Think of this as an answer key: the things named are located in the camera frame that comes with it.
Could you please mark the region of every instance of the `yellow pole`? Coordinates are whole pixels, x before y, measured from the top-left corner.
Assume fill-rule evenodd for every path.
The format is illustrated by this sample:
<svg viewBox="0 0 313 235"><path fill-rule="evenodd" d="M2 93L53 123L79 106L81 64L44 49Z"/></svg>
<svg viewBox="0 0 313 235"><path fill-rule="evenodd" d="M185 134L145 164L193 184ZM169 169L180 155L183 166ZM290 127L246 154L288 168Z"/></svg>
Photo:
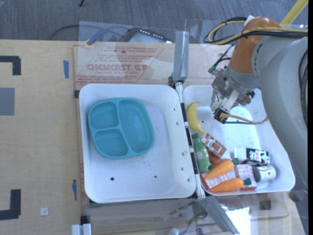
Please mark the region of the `yellow pole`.
<svg viewBox="0 0 313 235"><path fill-rule="evenodd" d="M304 7L307 6L308 2L309 0L298 0L280 24L290 25L304 9Z"/></svg>

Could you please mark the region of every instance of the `robotic arm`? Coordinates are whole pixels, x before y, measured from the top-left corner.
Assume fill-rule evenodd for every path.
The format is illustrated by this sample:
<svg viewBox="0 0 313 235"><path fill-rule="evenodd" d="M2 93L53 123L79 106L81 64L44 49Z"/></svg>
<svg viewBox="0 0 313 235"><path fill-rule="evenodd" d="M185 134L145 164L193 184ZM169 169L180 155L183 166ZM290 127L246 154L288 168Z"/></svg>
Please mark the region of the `robotic arm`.
<svg viewBox="0 0 313 235"><path fill-rule="evenodd" d="M280 25L257 17L244 28ZM308 37L254 35L240 38L226 70L213 82L214 118L227 123L230 109L251 102L260 89L265 112L278 139L308 186Z"/></svg>

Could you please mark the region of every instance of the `white can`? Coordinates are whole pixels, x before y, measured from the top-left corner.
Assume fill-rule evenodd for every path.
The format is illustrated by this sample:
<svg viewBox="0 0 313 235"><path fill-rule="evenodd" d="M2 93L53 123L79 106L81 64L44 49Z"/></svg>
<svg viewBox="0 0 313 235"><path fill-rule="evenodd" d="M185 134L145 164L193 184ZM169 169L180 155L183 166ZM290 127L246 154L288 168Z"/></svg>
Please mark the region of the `white can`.
<svg viewBox="0 0 313 235"><path fill-rule="evenodd" d="M276 169L270 164L263 166L253 166L252 170L256 182L263 182L276 178Z"/></svg>

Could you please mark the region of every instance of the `gray square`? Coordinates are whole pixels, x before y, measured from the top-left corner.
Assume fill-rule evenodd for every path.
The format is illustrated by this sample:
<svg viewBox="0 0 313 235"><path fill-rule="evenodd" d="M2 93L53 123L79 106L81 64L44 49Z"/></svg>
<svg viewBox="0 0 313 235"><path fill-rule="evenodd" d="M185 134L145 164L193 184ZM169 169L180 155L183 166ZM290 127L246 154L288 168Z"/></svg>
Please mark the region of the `gray square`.
<svg viewBox="0 0 313 235"><path fill-rule="evenodd" d="M13 116L15 88L0 88L0 116Z"/></svg>

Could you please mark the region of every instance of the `green bottle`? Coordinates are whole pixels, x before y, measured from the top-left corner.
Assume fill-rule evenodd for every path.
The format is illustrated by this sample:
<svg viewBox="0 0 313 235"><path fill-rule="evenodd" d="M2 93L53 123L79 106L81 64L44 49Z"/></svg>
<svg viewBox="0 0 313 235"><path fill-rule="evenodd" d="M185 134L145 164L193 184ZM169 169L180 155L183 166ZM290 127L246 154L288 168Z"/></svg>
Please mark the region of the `green bottle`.
<svg viewBox="0 0 313 235"><path fill-rule="evenodd" d="M209 154L206 150L205 145L200 140L200 134L195 133L191 135L193 143L194 143L194 150L195 155L197 158L197 163L199 167L199 172L204 173L211 169L212 165L209 160Z"/></svg>

